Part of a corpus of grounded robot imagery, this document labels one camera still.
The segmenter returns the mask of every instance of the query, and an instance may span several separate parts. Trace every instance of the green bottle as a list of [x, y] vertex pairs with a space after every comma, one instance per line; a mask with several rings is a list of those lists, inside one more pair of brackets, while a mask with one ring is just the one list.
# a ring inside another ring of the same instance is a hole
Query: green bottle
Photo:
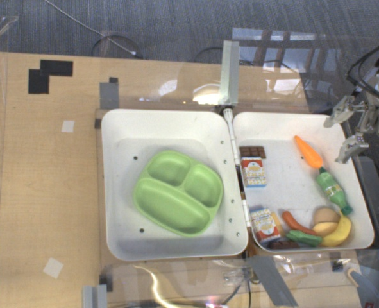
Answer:
[[347, 216], [353, 209], [346, 203], [344, 191], [340, 185], [333, 179], [332, 175], [323, 167], [319, 169], [320, 175], [317, 176], [316, 182], [322, 187], [322, 190], [330, 201], [341, 208], [341, 212]]

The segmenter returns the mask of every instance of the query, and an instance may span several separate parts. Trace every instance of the floor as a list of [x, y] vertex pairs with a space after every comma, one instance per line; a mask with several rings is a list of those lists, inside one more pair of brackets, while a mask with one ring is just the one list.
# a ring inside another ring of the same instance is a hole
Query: floor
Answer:
[[[234, 28], [247, 28], [331, 37], [346, 50], [344, 72], [379, 44], [379, 0], [48, 1], [89, 29], [44, 0], [0, 0], [0, 20], [19, 17], [0, 50], [133, 58], [107, 40], [98, 42], [95, 30], [146, 59], [191, 62], [232, 39]], [[197, 61], [219, 62], [219, 50], [204, 55]], [[366, 154], [379, 165], [379, 139], [369, 140], [373, 149]]]

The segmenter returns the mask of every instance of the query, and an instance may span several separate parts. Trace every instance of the wooden table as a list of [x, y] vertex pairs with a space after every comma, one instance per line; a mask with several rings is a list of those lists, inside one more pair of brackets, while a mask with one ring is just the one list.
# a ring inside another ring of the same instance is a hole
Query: wooden table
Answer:
[[[74, 74], [50, 77], [49, 94], [28, 94], [28, 70], [39, 69], [41, 59], [73, 61]], [[99, 83], [119, 79], [121, 107], [210, 110], [192, 102], [193, 90], [202, 83], [216, 83], [219, 76], [218, 65], [0, 53], [0, 308], [81, 307], [82, 287], [99, 282], [102, 248], [94, 129]], [[257, 67], [241, 67], [240, 110], [307, 112], [302, 92], [274, 99], [262, 91], [265, 76]], [[159, 90], [166, 83], [178, 89], [161, 97]], [[62, 132], [64, 121], [74, 121], [73, 132]], [[345, 257], [355, 265], [354, 252]], [[63, 264], [58, 278], [43, 272], [50, 258]], [[225, 297], [232, 291], [221, 284], [222, 270], [210, 261], [147, 266], [166, 279], [162, 291], [167, 297], [195, 297], [197, 291], [177, 291], [168, 275], [181, 275], [206, 293]], [[108, 294], [110, 302], [122, 301], [121, 289], [130, 280], [149, 285], [136, 290], [138, 298], [148, 295], [152, 278], [131, 268], [122, 262], [116, 266], [120, 277], [114, 289], [120, 291]], [[329, 270], [309, 275], [306, 281], [288, 278], [300, 305], [357, 307], [356, 289], [344, 275]], [[211, 275], [219, 277], [213, 286]], [[319, 282], [311, 286], [310, 279]], [[316, 302], [309, 298], [315, 296], [308, 295], [311, 287], [316, 288]], [[262, 286], [252, 290], [253, 302], [271, 307]], [[247, 301], [245, 294], [236, 296], [233, 307]]]

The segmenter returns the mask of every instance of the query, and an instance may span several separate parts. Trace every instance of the banana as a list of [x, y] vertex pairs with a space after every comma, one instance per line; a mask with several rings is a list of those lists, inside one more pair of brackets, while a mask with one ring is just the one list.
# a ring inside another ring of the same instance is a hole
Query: banana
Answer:
[[350, 233], [351, 221], [348, 217], [341, 215], [339, 224], [337, 225], [336, 230], [325, 236], [321, 243], [321, 246], [338, 246], [343, 241], [345, 241]]

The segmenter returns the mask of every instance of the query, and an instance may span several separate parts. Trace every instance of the green plate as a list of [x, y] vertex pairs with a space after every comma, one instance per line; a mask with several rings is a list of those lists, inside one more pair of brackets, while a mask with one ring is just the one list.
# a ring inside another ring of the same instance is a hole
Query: green plate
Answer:
[[208, 228], [222, 196], [223, 183], [214, 170], [169, 150], [149, 161], [135, 186], [133, 201], [153, 222], [192, 237]]

